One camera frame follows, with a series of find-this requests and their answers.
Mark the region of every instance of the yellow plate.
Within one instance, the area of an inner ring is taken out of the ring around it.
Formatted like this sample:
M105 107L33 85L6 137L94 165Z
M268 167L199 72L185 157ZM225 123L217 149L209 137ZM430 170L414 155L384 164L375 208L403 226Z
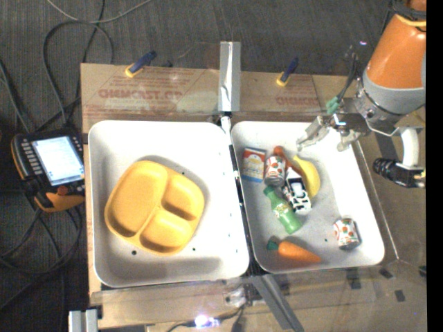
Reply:
M204 210L204 196L189 178L152 161L132 164L105 207L107 227L158 255L173 255L189 242Z

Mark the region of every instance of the bottle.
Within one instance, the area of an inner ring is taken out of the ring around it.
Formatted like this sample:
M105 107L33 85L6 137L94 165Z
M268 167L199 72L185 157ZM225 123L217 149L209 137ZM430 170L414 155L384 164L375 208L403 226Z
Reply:
M263 193L271 200L272 211L288 234L292 234L302 227L302 223L294 214L291 205L280 198L272 186L267 186Z

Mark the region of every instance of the small box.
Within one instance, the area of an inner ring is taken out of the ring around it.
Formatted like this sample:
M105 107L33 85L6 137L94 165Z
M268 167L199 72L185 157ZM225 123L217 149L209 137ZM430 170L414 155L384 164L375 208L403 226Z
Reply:
M266 151L247 147L243 151L242 170L240 174L242 178L255 182L263 181L264 159Z

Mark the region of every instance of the dark surface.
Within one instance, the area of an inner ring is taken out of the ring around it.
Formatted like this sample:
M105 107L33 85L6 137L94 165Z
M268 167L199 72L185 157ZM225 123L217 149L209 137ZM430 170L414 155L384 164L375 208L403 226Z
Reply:
M83 20L100 16L102 0L53 0L70 15ZM144 0L105 0L103 18L118 16ZM48 64L63 105L78 94L79 64L94 29L69 21L46 0L0 0L0 62L13 96L30 131L39 129L57 112L59 104L46 75L43 46L46 35ZM168 61L175 67L217 68L220 41L242 43L242 70L278 73L295 55L297 73L347 75L346 53L356 51L365 65L377 45L389 0L153 0L113 22L100 24L112 40L114 58L103 32L97 32L87 62L131 64L150 50L154 66ZM81 128L80 105L72 126ZM66 110L69 118L71 110ZM63 125L60 117L45 129ZM33 220L33 209L19 188L9 142L24 131L15 117L7 90L0 83L0 252L17 244ZM79 212L84 218L84 208ZM61 253L75 241L67 213L43 214ZM43 276L0 310L0 331L67 330L67 311L88 306L86 237L60 271ZM54 247L40 221L29 240L12 256L27 270L45 270L56 259ZM62 290L64 276L65 294ZM0 266L0 306L33 278ZM65 295L66 304L62 304Z

